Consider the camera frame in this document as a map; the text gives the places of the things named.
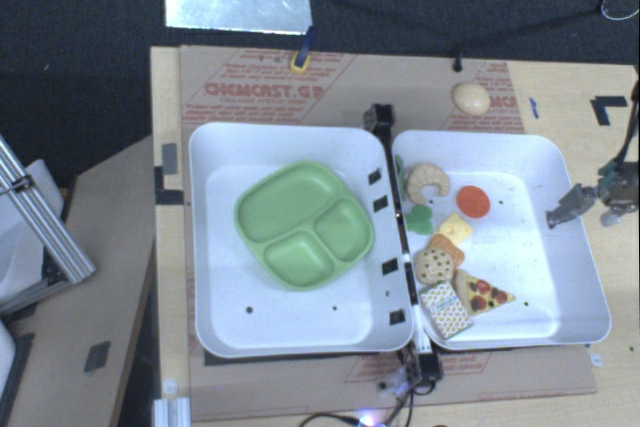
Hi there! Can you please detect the pizza slice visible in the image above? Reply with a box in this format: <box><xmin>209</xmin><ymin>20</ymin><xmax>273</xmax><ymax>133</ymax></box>
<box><xmin>451</xmin><ymin>268</ymin><xmax>518</xmax><ymax>317</ymax></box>

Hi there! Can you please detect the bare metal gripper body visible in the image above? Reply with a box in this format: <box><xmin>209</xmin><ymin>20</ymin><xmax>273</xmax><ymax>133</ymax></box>
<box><xmin>601</xmin><ymin>172</ymin><xmax>640</xmax><ymax>217</ymax></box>

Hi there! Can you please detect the white carton with yellow dots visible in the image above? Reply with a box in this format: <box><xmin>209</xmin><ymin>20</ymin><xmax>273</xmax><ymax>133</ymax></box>
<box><xmin>418</xmin><ymin>280</ymin><xmax>475</xmax><ymax>342</ymax></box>

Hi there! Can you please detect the orange toast slice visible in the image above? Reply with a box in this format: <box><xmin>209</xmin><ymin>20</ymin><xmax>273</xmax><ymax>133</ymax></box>
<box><xmin>425</xmin><ymin>233</ymin><xmax>466</xmax><ymax>269</ymax></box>

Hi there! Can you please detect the thin black and white rod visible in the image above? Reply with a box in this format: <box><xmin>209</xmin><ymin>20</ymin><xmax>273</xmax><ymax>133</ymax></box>
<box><xmin>378</xmin><ymin>123</ymin><xmax>432</xmax><ymax>357</ymax></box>

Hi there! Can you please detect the red tomato slice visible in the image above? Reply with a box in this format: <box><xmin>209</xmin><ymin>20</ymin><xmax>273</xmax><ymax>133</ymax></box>
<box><xmin>455</xmin><ymin>184</ymin><xmax>492</xmax><ymax>219</ymax></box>

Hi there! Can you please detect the tan chocolate chip biscuit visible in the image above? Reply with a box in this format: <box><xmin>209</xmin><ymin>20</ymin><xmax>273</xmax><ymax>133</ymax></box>
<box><xmin>413</xmin><ymin>246</ymin><xmax>456</xmax><ymax>287</ymax></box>

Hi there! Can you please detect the yellow cheese wedge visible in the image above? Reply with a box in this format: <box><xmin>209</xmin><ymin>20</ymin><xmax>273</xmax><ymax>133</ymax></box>
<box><xmin>438</xmin><ymin>211</ymin><xmax>475</xmax><ymax>246</ymax></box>

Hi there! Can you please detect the white plastic tray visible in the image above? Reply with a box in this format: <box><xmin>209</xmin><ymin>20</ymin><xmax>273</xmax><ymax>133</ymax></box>
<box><xmin>390</xmin><ymin>129</ymin><xmax>613</xmax><ymax>352</ymax></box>
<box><xmin>188</xmin><ymin>121</ymin><xmax>416</xmax><ymax>360</ymax></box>

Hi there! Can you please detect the green divided plate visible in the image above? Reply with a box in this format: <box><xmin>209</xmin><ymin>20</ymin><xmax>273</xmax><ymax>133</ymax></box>
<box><xmin>233</xmin><ymin>160</ymin><xmax>377</xmax><ymax>293</ymax></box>

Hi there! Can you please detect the brown cardboard board red print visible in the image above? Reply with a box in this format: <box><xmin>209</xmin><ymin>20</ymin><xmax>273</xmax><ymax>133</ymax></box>
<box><xmin>178</xmin><ymin>45</ymin><xmax>599</xmax><ymax>423</ymax></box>

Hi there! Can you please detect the beige egg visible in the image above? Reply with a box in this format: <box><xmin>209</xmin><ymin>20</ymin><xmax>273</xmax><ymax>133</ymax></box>
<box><xmin>451</xmin><ymin>81</ymin><xmax>492</xmax><ymax>118</ymax></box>

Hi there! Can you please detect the tan croissant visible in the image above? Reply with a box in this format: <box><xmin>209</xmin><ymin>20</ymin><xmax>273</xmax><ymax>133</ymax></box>
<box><xmin>405</xmin><ymin>162</ymin><xmax>452</xmax><ymax>206</ymax></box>

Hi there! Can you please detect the green broccoli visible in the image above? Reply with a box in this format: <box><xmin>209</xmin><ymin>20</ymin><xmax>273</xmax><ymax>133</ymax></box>
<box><xmin>403</xmin><ymin>204</ymin><xmax>435</xmax><ymax>236</ymax></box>

